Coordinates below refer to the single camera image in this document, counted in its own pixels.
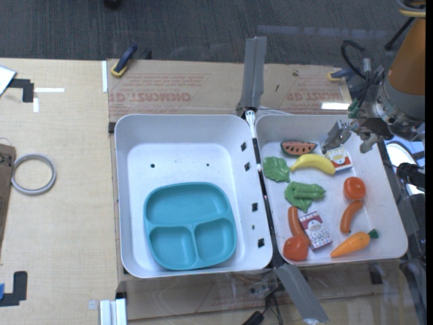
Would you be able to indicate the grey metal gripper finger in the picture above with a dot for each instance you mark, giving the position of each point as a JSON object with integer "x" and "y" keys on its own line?
{"x": 368, "y": 143}
{"x": 335, "y": 135}

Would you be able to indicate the brown cardboard board red print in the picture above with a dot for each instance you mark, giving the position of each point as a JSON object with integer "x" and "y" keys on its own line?
{"x": 189, "y": 90}

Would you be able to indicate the yellow banana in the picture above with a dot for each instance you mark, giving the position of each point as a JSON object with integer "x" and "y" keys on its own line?
{"x": 314, "y": 162}

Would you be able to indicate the white tape roll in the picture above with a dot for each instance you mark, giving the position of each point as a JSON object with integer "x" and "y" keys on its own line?
{"x": 15, "y": 179}

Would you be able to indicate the red watermelon slice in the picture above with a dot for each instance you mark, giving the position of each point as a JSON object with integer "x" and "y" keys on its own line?
{"x": 297, "y": 147}

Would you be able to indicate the white plastic tray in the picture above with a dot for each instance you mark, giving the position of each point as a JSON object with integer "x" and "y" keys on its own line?
{"x": 382, "y": 215}
{"x": 176, "y": 154}

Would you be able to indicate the red and white fries carton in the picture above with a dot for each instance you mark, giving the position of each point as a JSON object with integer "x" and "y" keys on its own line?
{"x": 340, "y": 159}

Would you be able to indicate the black cylinder on white bracket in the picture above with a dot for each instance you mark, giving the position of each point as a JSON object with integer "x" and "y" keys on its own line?
{"x": 411, "y": 174}

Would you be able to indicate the green lettuce leaf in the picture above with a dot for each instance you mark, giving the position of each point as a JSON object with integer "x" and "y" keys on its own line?
{"x": 275, "y": 169}
{"x": 299, "y": 204}

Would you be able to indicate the red tomato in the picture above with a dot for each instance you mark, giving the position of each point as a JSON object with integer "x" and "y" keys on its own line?
{"x": 295, "y": 248}
{"x": 354, "y": 188}

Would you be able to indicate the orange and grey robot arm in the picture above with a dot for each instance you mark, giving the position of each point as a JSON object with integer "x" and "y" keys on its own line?
{"x": 407, "y": 59}

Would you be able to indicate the orange sausage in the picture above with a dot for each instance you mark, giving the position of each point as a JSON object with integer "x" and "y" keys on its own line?
{"x": 350, "y": 217}
{"x": 293, "y": 220}

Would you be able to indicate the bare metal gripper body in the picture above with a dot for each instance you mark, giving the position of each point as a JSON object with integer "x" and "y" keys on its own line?
{"x": 375, "y": 124}

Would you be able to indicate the green bean bundle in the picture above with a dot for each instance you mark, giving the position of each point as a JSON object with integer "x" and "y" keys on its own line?
{"x": 309, "y": 190}

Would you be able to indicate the blue divided plate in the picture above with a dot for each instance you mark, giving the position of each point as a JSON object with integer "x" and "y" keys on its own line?
{"x": 187, "y": 225}

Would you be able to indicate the orange carrot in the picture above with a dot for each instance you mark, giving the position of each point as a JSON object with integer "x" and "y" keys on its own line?
{"x": 352, "y": 245}

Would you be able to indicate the brown cardboard piece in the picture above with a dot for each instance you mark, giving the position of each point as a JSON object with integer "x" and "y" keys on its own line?
{"x": 5, "y": 195}

